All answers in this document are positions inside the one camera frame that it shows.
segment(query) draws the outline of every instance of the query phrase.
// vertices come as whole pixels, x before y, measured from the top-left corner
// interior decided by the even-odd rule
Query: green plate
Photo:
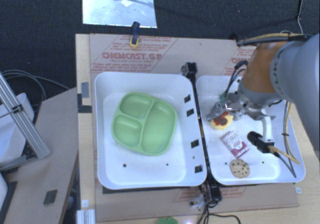
[[[169,148],[177,125],[177,112],[168,102],[140,92],[130,92],[113,116],[113,138],[123,146],[150,156]]]

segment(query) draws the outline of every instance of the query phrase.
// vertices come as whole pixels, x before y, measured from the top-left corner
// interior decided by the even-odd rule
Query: yellow cable
[[[300,164],[300,162],[295,159],[294,157],[292,157],[291,155],[288,155],[287,153],[281,151],[280,149],[276,148],[275,146],[268,146],[268,149],[270,149],[271,152],[277,152],[279,154],[284,155],[285,157],[291,159],[292,161],[294,161],[295,163],[297,163],[298,165]]]

